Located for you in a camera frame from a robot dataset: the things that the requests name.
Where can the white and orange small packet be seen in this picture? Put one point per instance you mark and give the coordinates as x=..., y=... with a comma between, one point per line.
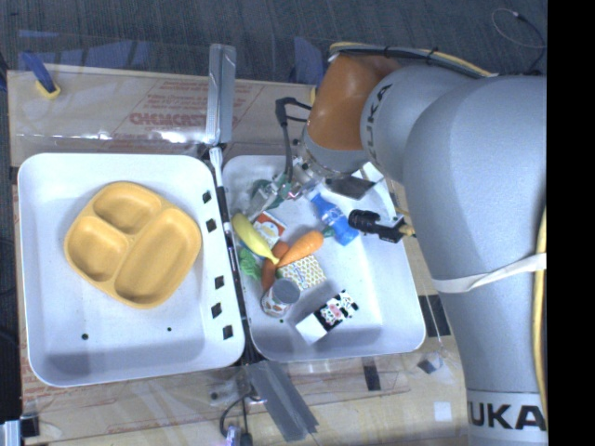
x=272, y=226

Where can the white plastic tray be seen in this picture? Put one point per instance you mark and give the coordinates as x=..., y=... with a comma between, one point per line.
x=139, y=342
x=372, y=286

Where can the white cow print carton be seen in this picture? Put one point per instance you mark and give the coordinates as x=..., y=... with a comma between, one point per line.
x=327, y=318

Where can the yellow banana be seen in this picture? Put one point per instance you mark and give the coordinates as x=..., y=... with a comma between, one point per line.
x=248, y=235

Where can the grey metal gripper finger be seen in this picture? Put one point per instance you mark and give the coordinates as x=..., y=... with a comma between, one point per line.
x=258, y=200
x=278, y=188

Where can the yellow divided plate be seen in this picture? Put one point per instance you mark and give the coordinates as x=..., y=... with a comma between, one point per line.
x=153, y=258

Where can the brown cardboard board red print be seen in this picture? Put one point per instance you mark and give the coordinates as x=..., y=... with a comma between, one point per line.
x=153, y=109

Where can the black cylinder on white bracket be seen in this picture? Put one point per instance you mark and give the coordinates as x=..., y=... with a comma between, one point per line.
x=372, y=222

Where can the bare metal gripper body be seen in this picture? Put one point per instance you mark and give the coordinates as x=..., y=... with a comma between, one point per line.
x=316, y=169

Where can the orange carrot with green top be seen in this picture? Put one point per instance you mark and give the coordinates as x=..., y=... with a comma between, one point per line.
x=302, y=246

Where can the green broccoli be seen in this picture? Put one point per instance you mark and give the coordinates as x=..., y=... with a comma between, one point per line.
x=249, y=264

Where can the small can with grey lid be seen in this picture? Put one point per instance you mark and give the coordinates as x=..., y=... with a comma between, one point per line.
x=283, y=292

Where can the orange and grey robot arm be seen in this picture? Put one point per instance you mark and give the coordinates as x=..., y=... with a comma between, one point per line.
x=469, y=165

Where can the blue plastic bottle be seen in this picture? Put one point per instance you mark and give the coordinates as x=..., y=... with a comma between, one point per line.
x=335, y=221

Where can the yellow honeycomb print box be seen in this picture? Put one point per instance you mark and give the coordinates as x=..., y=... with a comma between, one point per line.
x=307, y=272

